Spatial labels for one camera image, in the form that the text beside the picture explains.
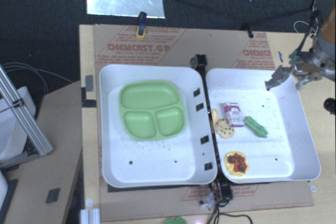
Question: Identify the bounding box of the chocolate chip biscuit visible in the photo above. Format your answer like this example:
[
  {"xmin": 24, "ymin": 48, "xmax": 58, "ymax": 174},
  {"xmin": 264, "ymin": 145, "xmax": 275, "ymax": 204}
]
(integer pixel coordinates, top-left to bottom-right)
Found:
[{"xmin": 215, "ymin": 118, "xmax": 235, "ymax": 140}]

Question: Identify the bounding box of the green pea pod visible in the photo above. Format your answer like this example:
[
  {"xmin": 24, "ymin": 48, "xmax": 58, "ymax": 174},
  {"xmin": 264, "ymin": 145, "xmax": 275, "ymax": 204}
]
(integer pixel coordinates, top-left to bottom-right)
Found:
[{"xmin": 244, "ymin": 115, "xmax": 269, "ymax": 138}]

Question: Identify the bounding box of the brown cardboard board red print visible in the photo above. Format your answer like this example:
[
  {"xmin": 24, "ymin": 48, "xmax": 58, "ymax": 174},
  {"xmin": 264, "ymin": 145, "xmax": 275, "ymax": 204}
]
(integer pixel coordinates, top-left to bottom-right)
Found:
[{"xmin": 93, "ymin": 24, "xmax": 315, "ymax": 222}]

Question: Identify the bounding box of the yellow and red pizza slice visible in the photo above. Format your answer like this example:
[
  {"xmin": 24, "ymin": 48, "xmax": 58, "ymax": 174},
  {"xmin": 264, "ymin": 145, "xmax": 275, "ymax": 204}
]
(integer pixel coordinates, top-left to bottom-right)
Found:
[{"xmin": 224, "ymin": 151, "xmax": 249, "ymax": 177}]

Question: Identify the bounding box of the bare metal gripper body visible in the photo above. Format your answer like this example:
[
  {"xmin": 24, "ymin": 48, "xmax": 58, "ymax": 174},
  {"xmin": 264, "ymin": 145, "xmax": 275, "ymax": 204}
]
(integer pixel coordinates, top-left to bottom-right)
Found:
[{"xmin": 293, "ymin": 50, "xmax": 336, "ymax": 82}]

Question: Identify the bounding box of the red and white carton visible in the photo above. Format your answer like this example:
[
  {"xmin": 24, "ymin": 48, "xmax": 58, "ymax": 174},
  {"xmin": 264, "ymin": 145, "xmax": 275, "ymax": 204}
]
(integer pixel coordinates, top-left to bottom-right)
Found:
[{"xmin": 223, "ymin": 102, "xmax": 246, "ymax": 127}]

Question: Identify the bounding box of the green divided plate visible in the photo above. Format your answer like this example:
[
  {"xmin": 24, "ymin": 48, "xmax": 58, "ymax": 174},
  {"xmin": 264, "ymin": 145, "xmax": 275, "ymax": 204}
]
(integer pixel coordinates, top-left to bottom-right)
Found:
[{"xmin": 118, "ymin": 80, "xmax": 187, "ymax": 141}]

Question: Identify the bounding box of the thin black rod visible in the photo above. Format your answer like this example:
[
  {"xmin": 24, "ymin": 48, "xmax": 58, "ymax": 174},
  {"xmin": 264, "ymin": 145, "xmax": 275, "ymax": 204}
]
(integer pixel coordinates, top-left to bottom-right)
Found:
[{"xmin": 198, "ymin": 65, "xmax": 224, "ymax": 187}]

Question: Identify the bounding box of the white plastic tray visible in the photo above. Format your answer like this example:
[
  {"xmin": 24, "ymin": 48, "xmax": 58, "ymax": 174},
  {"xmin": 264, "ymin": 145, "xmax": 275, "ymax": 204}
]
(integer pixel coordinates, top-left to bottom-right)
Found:
[
  {"xmin": 99, "ymin": 63, "xmax": 218, "ymax": 188},
  {"xmin": 205, "ymin": 68, "xmax": 322, "ymax": 184}
]

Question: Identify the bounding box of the black cylinder on white bracket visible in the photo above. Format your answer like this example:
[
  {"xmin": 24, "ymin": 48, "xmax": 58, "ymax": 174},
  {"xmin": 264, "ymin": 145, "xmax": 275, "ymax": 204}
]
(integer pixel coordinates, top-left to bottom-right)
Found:
[{"xmin": 323, "ymin": 98, "xmax": 336, "ymax": 115}]

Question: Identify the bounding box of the green ridged leaf toy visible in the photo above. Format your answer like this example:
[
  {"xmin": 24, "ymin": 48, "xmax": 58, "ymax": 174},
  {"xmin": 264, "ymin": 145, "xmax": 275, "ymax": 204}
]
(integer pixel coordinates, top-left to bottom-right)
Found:
[{"xmin": 165, "ymin": 216, "xmax": 188, "ymax": 224}]

